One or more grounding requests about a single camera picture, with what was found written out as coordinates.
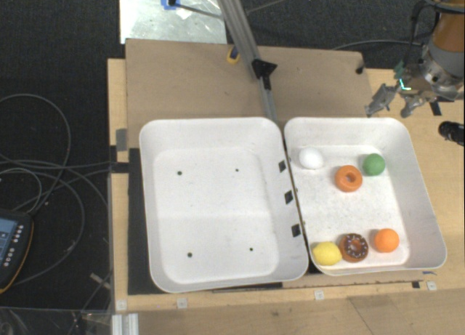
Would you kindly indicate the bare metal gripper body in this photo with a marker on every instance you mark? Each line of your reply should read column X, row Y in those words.
column 441, row 86

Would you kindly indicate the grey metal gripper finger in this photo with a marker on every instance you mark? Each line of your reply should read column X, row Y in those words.
column 380, row 99
column 410, row 105

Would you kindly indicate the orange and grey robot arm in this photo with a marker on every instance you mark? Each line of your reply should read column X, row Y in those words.
column 450, row 32

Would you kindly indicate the green ball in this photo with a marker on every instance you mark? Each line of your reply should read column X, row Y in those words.
column 373, row 164

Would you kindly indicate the white egg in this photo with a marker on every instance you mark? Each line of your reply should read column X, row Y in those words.
column 311, row 158

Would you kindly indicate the orange doughnut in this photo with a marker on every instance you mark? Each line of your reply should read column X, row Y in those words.
column 341, row 182

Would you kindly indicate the white plastic tray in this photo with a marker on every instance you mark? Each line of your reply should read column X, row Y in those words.
column 218, row 224
column 356, row 213

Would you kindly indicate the orange ball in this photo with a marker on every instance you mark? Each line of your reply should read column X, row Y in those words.
column 386, row 240

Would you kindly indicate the brown chocolate doughnut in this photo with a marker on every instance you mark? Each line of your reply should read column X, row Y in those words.
column 347, row 253

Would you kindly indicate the yellow lemon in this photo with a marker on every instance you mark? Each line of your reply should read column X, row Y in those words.
column 326, row 253

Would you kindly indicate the brown cardboard board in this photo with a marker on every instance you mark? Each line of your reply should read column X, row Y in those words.
column 196, row 86

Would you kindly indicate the black cylinder on white bracket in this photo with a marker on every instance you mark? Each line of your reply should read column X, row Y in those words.
column 452, row 132

